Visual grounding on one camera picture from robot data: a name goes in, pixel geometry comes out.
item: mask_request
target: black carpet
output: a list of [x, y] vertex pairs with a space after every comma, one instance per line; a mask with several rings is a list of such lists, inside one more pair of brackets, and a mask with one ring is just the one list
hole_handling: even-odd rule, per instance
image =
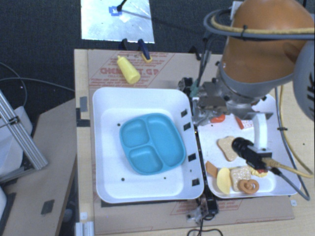
[[[150, 51], [185, 53], [192, 45], [202, 50], [204, 16], [229, 7], [233, 0], [149, 1], [156, 42], [149, 45]], [[314, 0], [308, 0], [307, 9], [314, 13]], [[74, 49], [118, 48], [117, 42], [82, 40], [80, 31], [80, 0], [0, 0], [0, 62], [21, 77], [74, 88]], [[213, 51], [220, 53], [222, 48], [218, 43]], [[0, 66], [0, 79], [12, 76]], [[35, 82], [26, 85], [29, 97], [25, 107], [32, 122], [74, 97], [74, 93], [53, 86]], [[14, 108], [23, 104], [20, 82], [0, 82], [0, 89]]]

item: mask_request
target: yellow bottle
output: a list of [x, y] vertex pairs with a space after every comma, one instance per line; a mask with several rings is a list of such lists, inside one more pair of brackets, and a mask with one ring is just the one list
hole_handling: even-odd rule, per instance
[[140, 73], [125, 57], [117, 56], [117, 64], [129, 84], [135, 84], [140, 80]]

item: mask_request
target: cable tie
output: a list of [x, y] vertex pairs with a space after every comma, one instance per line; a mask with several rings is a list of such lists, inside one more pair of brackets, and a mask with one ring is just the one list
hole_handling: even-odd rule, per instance
[[247, 30], [247, 28], [248, 28], [247, 25], [243, 25], [243, 31], [241, 33], [241, 39], [244, 40], [244, 41], [246, 41], [246, 39], [243, 37], [243, 34], [244, 34], [245, 30]]
[[287, 131], [288, 129], [286, 127], [279, 127], [279, 128], [277, 128], [277, 130], [279, 130], [279, 131]]

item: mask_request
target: white tray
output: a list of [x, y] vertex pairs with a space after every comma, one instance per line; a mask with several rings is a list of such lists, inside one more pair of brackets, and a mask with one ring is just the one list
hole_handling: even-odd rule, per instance
[[[255, 111], [261, 112], [273, 112], [274, 114], [267, 120], [268, 126], [268, 148], [271, 149], [272, 158], [281, 162], [284, 165], [292, 167], [291, 161], [284, 148], [280, 131], [277, 130], [278, 121], [276, 115], [275, 100], [270, 95], [267, 96], [265, 101], [260, 101], [256, 106], [253, 106]], [[206, 163], [210, 161], [217, 168], [231, 168], [237, 166], [246, 165], [245, 160], [237, 157], [234, 161], [228, 162], [223, 155], [223, 152], [217, 145], [217, 140], [225, 138], [227, 136], [243, 137], [254, 142], [254, 130], [252, 128], [241, 130], [236, 122], [234, 115], [226, 116], [226, 119], [222, 123], [213, 123], [205, 126], [198, 127], [200, 144], [203, 154], [203, 160]], [[282, 173], [286, 175], [296, 186], [300, 187], [301, 183], [296, 174], [282, 170]], [[280, 195], [293, 195], [296, 191], [281, 177], [274, 175], [272, 172], [268, 172], [266, 177], [252, 176], [259, 183], [259, 190], [255, 194], [245, 194], [242, 192], [235, 192], [231, 188], [230, 194], [222, 193], [218, 186], [217, 180], [207, 176], [210, 190], [216, 196], [223, 199], [230, 198], [245, 198], [245, 197], [261, 197], [261, 196], [280, 196]]]
[[[100, 88], [93, 95], [96, 189], [108, 203], [187, 200], [204, 189], [189, 100], [174, 89]], [[162, 113], [177, 127], [185, 148], [182, 165], [156, 175], [141, 175], [130, 166], [119, 130], [137, 116]], [[184, 125], [191, 128], [184, 131]]]

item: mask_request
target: gray cable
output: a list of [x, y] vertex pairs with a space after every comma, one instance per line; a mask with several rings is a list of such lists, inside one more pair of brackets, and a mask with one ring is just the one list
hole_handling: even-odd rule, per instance
[[[279, 107], [279, 99], [278, 99], [279, 97], [278, 97], [278, 89], [277, 88], [275, 88], [275, 98], [276, 98], [277, 118], [278, 118], [278, 124], [279, 124], [279, 128], [280, 128], [281, 138], [282, 138], [285, 150], [286, 150], [286, 152], [290, 158], [290, 161], [291, 161], [293, 167], [297, 170], [296, 164], [295, 164], [294, 159], [292, 157], [292, 152], [291, 152], [291, 150], [287, 144], [287, 141], [285, 139], [284, 131], [281, 129], [283, 126], [282, 126], [282, 121], [280, 118], [280, 107]], [[306, 199], [307, 201], [309, 201], [311, 199], [309, 192], [307, 191], [307, 188], [306, 188], [300, 175], [297, 175], [297, 177], [299, 178], [299, 181], [300, 181], [300, 183], [301, 183], [301, 185], [305, 191], [305, 194], [303, 192], [301, 192], [286, 176], [284, 176], [283, 174], [279, 175], [279, 176], [281, 176], [287, 183], [289, 183], [304, 199]]]
[[[12, 73], [14, 73], [19, 78], [19, 80], [21, 80], [21, 76], [16, 71], [14, 71], [10, 66], [8, 66], [2, 62], [0, 62], [0, 65], [3, 66], [4, 68], [7, 68], [8, 70], [10, 70]], [[24, 103], [23, 103], [23, 107], [25, 107], [26, 102], [28, 100], [28, 91], [26, 89], [26, 85], [25, 85], [23, 80], [21, 80], [21, 83], [22, 83], [22, 86], [23, 86], [23, 89], [25, 92], [25, 99], [24, 99]]]
[[237, 37], [242, 39], [260, 39], [260, 40], [280, 40], [280, 39], [298, 39], [298, 40], [314, 40], [314, 34], [254, 34], [254, 33], [246, 33], [244, 30], [243, 33], [239, 32], [230, 32], [225, 30], [220, 30], [215, 28], [209, 23], [209, 19], [216, 15], [218, 12], [222, 10], [215, 10], [208, 15], [203, 20], [203, 26], [210, 32], [218, 35]]
[[52, 83], [52, 82], [38, 80], [38, 79], [32, 79], [32, 78], [23, 78], [23, 77], [19, 77], [19, 78], [5, 78], [5, 79], [1, 79], [0, 82], [9, 81], [9, 80], [35, 81], [35, 82], [39, 82], [39, 83], [48, 84], [48, 85], [51, 85], [51, 86], [54, 86], [54, 87], [62, 88], [62, 89], [65, 89], [65, 90], [68, 90], [68, 91], [71, 91], [71, 92], [75, 92], [75, 90], [71, 89], [71, 88], [67, 88], [67, 87], [64, 87], [64, 86]]

